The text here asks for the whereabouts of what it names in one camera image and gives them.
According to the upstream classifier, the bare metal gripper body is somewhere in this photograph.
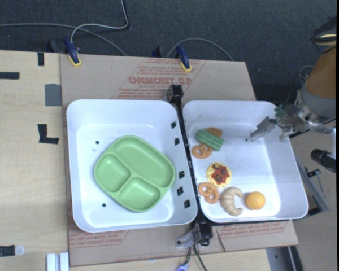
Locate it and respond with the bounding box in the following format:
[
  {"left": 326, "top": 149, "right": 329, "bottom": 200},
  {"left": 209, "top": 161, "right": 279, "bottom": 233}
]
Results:
[{"left": 275, "top": 93, "right": 333, "bottom": 135}]

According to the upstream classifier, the white plastic tray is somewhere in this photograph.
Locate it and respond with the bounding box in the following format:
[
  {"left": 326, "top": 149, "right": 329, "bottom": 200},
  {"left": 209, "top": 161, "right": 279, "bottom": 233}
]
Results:
[
  {"left": 66, "top": 99, "right": 199, "bottom": 233},
  {"left": 182, "top": 100, "right": 310, "bottom": 224}
]

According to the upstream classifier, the green toy beans bundle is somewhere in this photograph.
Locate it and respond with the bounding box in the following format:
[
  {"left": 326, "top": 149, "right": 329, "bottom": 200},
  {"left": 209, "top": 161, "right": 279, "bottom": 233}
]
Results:
[{"left": 194, "top": 129, "right": 225, "bottom": 152}]

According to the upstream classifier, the yellow spaghetti with red sauce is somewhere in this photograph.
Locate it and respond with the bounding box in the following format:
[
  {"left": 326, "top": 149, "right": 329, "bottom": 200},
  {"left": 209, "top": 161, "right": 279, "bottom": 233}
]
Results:
[{"left": 205, "top": 161, "right": 233, "bottom": 189}]

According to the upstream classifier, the orange toy fruit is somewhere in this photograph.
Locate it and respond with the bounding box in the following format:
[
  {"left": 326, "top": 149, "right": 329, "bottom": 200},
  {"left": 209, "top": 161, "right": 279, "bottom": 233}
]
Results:
[{"left": 245, "top": 190, "right": 267, "bottom": 211}]

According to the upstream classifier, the thin black and white rod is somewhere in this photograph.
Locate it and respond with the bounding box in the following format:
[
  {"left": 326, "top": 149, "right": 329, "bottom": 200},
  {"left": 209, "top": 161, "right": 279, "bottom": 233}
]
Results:
[{"left": 174, "top": 101, "right": 201, "bottom": 250}]

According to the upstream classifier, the beige toy croissant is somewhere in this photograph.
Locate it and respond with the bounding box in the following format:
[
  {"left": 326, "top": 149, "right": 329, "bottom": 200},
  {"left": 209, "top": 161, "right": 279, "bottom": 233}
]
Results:
[{"left": 219, "top": 186, "right": 244, "bottom": 217}]

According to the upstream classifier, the green divided plate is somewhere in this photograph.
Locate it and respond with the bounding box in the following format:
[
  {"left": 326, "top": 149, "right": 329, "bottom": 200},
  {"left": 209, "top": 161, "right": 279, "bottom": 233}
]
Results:
[{"left": 93, "top": 134, "right": 177, "bottom": 213}]

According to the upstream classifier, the brown cardboard board red print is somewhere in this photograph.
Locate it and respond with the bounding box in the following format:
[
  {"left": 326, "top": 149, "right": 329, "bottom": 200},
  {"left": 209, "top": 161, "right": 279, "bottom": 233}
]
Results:
[{"left": 59, "top": 53, "right": 299, "bottom": 268}]

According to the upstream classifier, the black cylinder on white bracket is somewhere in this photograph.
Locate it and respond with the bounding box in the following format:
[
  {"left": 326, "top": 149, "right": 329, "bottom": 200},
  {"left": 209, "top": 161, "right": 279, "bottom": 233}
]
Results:
[{"left": 310, "top": 127, "right": 337, "bottom": 173}]

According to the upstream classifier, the black block with thin wires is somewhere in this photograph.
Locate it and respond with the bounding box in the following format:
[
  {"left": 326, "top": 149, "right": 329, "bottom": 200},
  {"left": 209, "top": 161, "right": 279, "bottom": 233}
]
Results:
[
  {"left": 164, "top": 84, "right": 185, "bottom": 104},
  {"left": 196, "top": 221, "right": 214, "bottom": 246}
]

